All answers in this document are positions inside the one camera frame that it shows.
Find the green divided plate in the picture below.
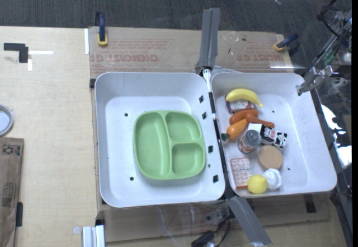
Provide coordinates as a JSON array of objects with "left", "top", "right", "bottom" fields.
[{"left": 133, "top": 110, "right": 207, "bottom": 180}]

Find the orange and white carton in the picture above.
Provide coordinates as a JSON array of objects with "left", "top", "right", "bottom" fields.
[{"left": 229, "top": 157, "right": 253, "bottom": 188}]

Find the orange sausage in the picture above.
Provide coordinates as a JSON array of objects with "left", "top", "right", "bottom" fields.
[{"left": 229, "top": 109, "right": 260, "bottom": 125}]

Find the black and white cow carton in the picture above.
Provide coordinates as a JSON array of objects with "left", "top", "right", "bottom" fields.
[{"left": 247, "top": 123, "right": 289, "bottom": 150}]

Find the white plastic tray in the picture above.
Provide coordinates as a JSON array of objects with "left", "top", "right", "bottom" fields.
[
  {"left": 94, "top": 72, "right": 227, "bottom": 208},
  {"left": 210, "top": 72, "right": 338, "bottom": 199}
]

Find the brown paper envelope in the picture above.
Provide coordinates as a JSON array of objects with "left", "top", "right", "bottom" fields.
[{"left": 0, "top": 137, "right": 25, "bottom": 247}]

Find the brown cardboard board red print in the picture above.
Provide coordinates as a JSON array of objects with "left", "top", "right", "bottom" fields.
[{"left": 88, "top": 26, "right": 331, "bottom": 243}]

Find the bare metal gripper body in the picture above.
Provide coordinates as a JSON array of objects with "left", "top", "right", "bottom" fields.
[{"left": 324, "top": 52, "right": 352, "bottom": 78}]

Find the yellow banana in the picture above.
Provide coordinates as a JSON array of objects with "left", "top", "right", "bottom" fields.
[{"left": 225, "top": 88, "right": 264, "bottom": 109}]

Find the orange carrot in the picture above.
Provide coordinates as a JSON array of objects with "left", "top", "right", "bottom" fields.
[{"left": 220, "top": 118, "right": 249, "bottom": 141}]

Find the red and white packet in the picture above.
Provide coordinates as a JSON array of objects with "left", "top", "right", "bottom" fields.
[{"left": 225, "top": 99, "right": 256, "bottom": 114}]

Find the tan round biscuit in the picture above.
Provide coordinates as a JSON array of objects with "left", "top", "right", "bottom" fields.
[{"left": 257, "top": 145, "right": 284, "bottom": 170}]

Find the small orange and white can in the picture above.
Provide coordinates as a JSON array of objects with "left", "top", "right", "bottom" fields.
[{"left": 237, "top": 129, "right": 262, "bottom": 155}]

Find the yellow lemon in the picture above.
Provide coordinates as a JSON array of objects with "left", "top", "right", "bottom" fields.
[{"left": 247, "top": 174, "right": 269, "bottom": 195}]

